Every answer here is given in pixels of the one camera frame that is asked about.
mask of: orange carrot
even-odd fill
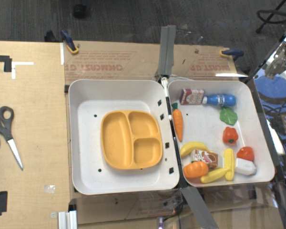
[[[177,108],[178,103],[172,104],[173,107],[173,122],[175,131],[177,134],[177,137],[180,142],[182,142],[182,136],[183,136],[183,117],[181,111]]]

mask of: clear tape piece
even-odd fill
[[[43,192],[44,193],[54,193],[55,192],[55,185],[44,185],[43,186]]]

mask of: toy bottle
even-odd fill
[[[236,99],[233,95],[214,94],[212,96],[204,96],[202,103],[216,106],[234,106]]]

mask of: toy pepper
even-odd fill
[[[235,128],[226,127],[223,135],[223,142],[227,144],[235,144],[238,140],[238,134]]]

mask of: gray tape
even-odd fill
[[[181,192],[187,204],[189,205],[191,211],[196,217],[200,228],[202,229],[219,228],[197,188],[185,187],[181,189]]]

